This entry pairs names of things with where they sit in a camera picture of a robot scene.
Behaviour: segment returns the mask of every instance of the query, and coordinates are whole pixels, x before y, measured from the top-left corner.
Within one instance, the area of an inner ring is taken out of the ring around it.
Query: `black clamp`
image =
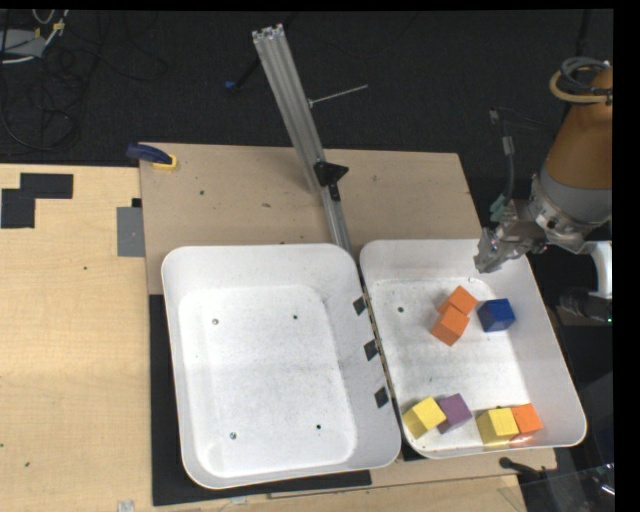
[[[313,166],[318,183],[321,187],[329,187],[329,194],[334,201],[340,201],[338,181],[349,171],[344,165],[331,164],[329,162],[316,162]]]

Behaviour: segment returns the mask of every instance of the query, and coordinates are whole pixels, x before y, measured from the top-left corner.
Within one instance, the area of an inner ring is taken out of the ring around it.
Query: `orange block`
[[[458,308],[447,305],[436,324],[431,328],[431,334],[451,346],[462,336],[468,324],[469,317],[467,315]]]
[[[532,404],[518,405],[511,408],[513,417],[518,425],[519,434],[513,436],[509,442],[524,442],[538,430],[543,428],[542,422],[538,417],[538,413]]]
[[[458,286],[451,295],[445,300],[438,311],[440,313],[444,312],[444,309],[448,306],[455,306],[460,311],[462,311],[465,315],[468,315],[473,311],[473,308],[476,307],[478,303],[478,299],[476,299],[473,295],[471,295],[464,287]]]

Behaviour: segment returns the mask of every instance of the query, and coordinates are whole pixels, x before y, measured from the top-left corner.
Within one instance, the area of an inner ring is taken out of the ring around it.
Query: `white tray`
[[[418,439],[403,425],[406,440],[430,458],[578,444],[586,434],[584,412],[527,258],[480,274],[473,262],[477,245],[477,239],[375,241],[360,254],[400,413],[427,396],[461,393],[474,416],[531,402],[544,429],[526,443],[488,448],[472,419]],[[446,345],[429,331],[436,308],[458,285],[480,301],[477,307],[509,299],[515,323],[485,333],[474,310],[462,337]]]
[[[184,467],[207,488],[392,462],[400,429],[355,262],[331,244],[181,247],[162,279]]]

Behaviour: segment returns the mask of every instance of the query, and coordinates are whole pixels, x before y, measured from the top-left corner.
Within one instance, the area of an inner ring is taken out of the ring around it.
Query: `metal bar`
[[[351,243],[340,201],[331,198],[328,187],[321,187],[314,164],[324,162],[324,150],[302,89],[282,24],[252,33],[253,43],[273,90],[284,124],[304,165],[309,188],[321,193],[333,242],[351,253]]]

